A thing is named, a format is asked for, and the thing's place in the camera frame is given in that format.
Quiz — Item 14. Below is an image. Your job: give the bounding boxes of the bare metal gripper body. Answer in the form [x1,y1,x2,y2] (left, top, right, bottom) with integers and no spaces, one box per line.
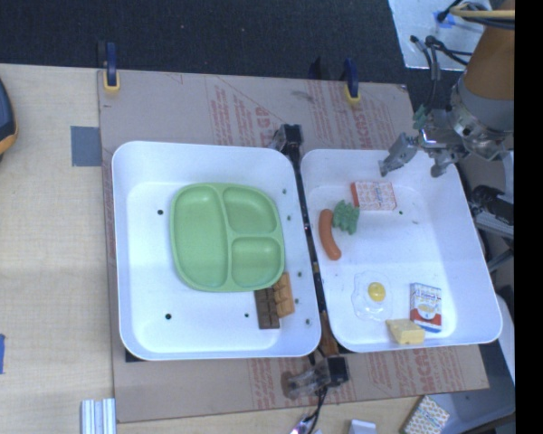
[417,109,504,163]

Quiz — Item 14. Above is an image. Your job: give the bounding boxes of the orange and white carton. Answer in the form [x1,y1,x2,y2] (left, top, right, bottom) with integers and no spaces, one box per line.
[349,180,398,212]

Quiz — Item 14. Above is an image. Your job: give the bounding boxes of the white plastic tray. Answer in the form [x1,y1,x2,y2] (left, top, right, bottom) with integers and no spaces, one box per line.
[300,147,503,354]
[111,140,322,362]

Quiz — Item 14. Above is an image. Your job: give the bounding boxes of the green broccoli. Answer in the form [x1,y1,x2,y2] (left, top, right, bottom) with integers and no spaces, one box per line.
[332,199,361,237]

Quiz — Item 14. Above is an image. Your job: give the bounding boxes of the orange sausage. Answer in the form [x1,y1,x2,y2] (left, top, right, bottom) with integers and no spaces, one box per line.
[318,208,343,262]

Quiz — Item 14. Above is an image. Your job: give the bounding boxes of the thin black and white rod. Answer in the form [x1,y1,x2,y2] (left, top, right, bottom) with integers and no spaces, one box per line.
[285,141,338,357]

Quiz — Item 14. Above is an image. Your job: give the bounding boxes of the red white and blue carton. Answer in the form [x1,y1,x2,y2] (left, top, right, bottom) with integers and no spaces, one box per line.
[408,281,443,335]

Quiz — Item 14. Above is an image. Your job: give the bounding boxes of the white and yellow fried egg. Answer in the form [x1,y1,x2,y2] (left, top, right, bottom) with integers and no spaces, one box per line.
[350,269,393,323]

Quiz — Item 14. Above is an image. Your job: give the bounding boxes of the yellow cheese block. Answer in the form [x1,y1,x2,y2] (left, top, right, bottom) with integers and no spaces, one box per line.
[385,317,426,346]

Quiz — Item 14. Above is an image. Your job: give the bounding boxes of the orange biscuit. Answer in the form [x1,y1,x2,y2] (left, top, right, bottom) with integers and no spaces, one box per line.
[271,271,297,319]

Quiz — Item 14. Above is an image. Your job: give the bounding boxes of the brown chocolate bar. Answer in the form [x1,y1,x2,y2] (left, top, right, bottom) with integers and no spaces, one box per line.
[253,287,281,331]

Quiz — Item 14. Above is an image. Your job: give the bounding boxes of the green divided plate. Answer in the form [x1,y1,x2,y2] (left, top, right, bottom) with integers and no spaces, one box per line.
[169,182,286,294]

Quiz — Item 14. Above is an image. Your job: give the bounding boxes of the brown cardboard board red print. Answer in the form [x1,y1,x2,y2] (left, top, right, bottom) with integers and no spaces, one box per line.
[97,69,491,424]

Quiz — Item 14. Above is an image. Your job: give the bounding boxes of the orange patterned white packet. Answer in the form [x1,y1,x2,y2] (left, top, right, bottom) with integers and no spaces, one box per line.
[399,394,452,434]

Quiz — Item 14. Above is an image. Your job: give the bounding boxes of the black cylinder on white bracket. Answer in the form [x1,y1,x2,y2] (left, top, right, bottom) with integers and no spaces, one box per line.
[468,149,516,240]

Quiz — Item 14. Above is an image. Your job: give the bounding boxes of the black block with thin wires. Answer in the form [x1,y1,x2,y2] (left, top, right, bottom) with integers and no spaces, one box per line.
[282,354,350,400]
[266,123,305,154]

